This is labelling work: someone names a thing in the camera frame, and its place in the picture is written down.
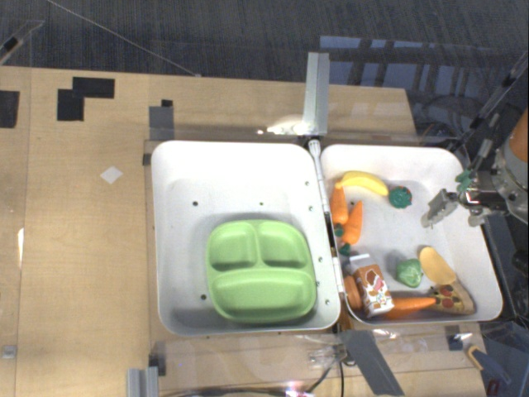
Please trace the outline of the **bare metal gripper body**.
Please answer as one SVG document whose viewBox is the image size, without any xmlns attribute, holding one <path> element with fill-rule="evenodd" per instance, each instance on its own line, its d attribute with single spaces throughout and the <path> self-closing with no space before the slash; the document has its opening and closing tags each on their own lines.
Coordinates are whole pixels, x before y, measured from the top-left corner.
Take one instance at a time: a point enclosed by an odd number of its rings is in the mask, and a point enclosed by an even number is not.
<svg viewBox="0 0 529 397">
<path fill-rule="evenodd" d="M 463 171 L 456 176 L 459 203 L 469 211 L 470 226 L 481 226 L 491 215 L 513 215 L 517 181 L 506 171 Z"/>
</svg>

